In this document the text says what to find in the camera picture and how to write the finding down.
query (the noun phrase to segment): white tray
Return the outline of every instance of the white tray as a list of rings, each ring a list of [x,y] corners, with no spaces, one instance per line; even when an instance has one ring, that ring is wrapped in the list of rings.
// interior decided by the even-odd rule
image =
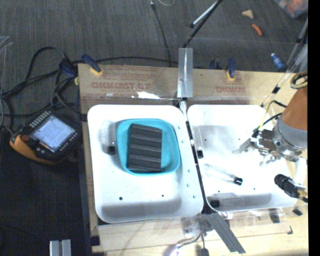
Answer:
[[[203,151],[198,162],[206,199],[219,201],[218,212],[291,207],[297,201],[274,182],[277,174],[291,176],[283,158],[260,167],[258,150],[233,154],[264,113],[256,105],[192,105],[187,111],[195,146]],[[268,123],[264,128],[272,127]],[[229,182],[232,175],[242,178],[242,185]]]
[[[106,153],[117,125],[127,119],[162,119],[172,125],[180,149],[177,171],[155,176],[126,172],[119,155]],[[201,212],[203,197],[182,112],[169,105],[96,105],[87,115],[95,210],[107,223],[190,217]]]

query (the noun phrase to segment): button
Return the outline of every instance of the button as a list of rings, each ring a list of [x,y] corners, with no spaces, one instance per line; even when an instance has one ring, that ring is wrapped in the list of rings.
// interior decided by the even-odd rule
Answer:
[[[24,134],[24,135],[22,135],[21,140],[23,142],[28,142],[30,140],[30,137],[29,137],[29,135]]]

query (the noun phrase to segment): display screen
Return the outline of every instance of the display screen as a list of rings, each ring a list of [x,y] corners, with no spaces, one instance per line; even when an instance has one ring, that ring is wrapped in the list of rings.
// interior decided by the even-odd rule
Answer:
[[[34,140],[39,140],[42,145],[54,153],[75,131],[75,129],[51,115],[30,136]]]

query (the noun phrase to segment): blue bowl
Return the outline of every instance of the blue bowl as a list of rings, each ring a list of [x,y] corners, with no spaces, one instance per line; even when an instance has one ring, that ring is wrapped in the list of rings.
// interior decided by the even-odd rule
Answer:
[[[128,169],[127,161],[130,136],[129,129],[132,124],[149,126],[162,130],[161,172],[136,173]],[[123,169],[125,169],[130,174],[136,176],[163,175],[175,172],[180,166],[180,151],[175,130],[168,122],[161,119],[145,118],[124,120],[117,127],[116,141],[121,165]]]

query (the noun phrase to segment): black ridged block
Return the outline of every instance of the black ridged block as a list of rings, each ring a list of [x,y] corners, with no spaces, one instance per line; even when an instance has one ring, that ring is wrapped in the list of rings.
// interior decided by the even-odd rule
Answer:
[[[132,124],[129,132],[128,169],[135,173],[160,173],[162,130]]]

